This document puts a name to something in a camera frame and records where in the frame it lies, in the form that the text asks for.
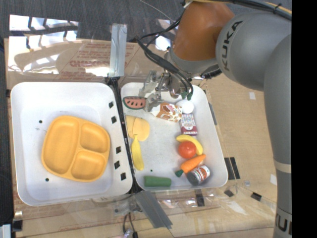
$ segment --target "red tomato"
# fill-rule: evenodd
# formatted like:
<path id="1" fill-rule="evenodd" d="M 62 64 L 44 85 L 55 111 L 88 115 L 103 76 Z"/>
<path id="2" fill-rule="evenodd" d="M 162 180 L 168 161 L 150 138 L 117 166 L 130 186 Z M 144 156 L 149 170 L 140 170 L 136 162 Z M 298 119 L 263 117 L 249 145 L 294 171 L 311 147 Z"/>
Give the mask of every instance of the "red tomato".
<path id="1" fill-rule="evenodd" d="M 178 153 L 185 159 L 190 159 L 196 154 L 196 145 L 191 141 L 181 142 L 178 146 Z"/>

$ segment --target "orange carrot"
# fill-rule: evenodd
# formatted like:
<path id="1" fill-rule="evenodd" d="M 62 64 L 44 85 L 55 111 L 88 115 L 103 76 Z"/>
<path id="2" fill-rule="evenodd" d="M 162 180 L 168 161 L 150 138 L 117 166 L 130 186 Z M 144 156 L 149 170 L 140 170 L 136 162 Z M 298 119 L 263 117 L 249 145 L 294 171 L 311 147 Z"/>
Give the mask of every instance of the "orange carrot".
<path id="1" fill-rule="evenodd" d="M 201 155 L 197 155 L 196 157 L 183 162 L 180 165 L 181 169 L 176 171 L 175 174 L 177 175 L 177 177 L 180 177 L 183 173 L 187 174 L 188 172 L 193 170 L 195 167 L 197 167 L 198 164 L 205 159 L 205 157 L 206 157 L 206 154 L 203 153 Z"/>

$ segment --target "orange divided plate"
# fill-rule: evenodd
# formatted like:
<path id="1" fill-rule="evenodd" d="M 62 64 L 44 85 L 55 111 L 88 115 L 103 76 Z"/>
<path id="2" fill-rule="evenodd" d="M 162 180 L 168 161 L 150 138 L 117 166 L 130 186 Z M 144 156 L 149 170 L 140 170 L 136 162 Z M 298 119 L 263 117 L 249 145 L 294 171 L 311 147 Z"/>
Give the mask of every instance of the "orange divided plate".
<path id="1" fill-rule="evenodd" d="M 72 116 L 50 124 L 42 148 L 42 163 L 54 175 L 76 181 L 102 176 L 110 152 L 110 137 L 101 126 Z"/>

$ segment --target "yellow banana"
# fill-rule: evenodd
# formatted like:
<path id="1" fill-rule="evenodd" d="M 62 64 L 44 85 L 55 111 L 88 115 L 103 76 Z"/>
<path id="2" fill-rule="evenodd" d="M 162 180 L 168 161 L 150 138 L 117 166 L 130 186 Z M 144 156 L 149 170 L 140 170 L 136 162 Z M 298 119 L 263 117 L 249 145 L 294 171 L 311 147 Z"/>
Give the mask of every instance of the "yellow banana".
<path id="1" fill-rule="evenodd" d="M 201 145 L 201 143 L 195 139 L 193 136 L 190 136 L 190 135 L 186 135 L 186 134 L 182 134 L 182 135 L 179 135 L 176 137 L 176 140 L 178 142 L 184 142 L 184 141 L 191 141 L 193 142 L 195 145 L 196 145 L 196 154 L 197 155 L 201 155 L 203 154 L 203 146 Z"/>

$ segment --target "toy cucumber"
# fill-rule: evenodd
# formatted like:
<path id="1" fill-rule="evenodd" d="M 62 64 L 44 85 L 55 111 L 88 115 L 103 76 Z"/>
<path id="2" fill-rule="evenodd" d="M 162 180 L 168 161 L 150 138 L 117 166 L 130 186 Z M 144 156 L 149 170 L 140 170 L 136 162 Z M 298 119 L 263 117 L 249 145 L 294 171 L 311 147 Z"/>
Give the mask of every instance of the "toy cucumber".
<path id="1" fill-rule="evenodd" d="M 171 178 L 144 176 L 145 187 L 170 187 L 172 184 Z"/>
<path id="2" fill-rule="evenodd" d="M 144 108 L 146 99 L 139 96 L 126 96 L 122 101 L 127 108 L 137 110 Z"/>

